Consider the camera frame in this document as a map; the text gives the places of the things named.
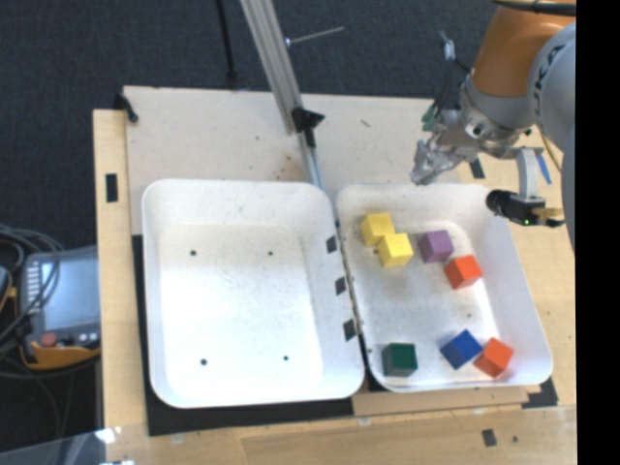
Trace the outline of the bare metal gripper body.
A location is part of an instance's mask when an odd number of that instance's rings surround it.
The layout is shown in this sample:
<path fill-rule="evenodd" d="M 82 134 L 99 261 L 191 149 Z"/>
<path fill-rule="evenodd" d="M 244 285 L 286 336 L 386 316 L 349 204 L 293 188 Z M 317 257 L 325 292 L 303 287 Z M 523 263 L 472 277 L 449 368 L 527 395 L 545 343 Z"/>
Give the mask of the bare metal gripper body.
<path fill-rule="evenodd" d="M 446 109 L 436 118 L 432 147 L 451 160 L 473 162 L 480 153 L 509 159 L 524 132 L 505 128 L 477 110 Z"/>

